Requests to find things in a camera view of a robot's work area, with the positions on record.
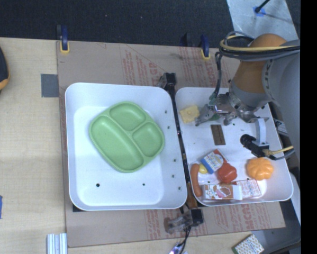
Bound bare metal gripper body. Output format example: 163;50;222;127
205;92;270;123

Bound yellow cheese wedge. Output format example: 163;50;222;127
179;104;201;124

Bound brown chocolate bar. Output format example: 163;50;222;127
210;124;227;146

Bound white plastic tray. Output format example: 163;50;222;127
175;86;294;207
65;82;188;212

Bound thin black and white rod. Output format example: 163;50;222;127
168;85;198;211

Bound red bell pepper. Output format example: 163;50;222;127
217;162;238;184

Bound orange pumpkin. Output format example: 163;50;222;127
246;157;274;181

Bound orange sausage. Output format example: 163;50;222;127
190;163;203;197

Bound pink and white carton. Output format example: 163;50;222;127
236;178;262;199

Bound white and orange carton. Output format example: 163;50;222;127
202;184;243;202

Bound green divided plate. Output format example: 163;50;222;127
88;101;166;174

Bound brown cardboard board, red print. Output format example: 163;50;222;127
56;40;286;248

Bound black cylinder on white bracket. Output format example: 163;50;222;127
239;117;270;158

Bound black block with thin wires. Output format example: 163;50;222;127
165;207;204;234
157;72;177;90

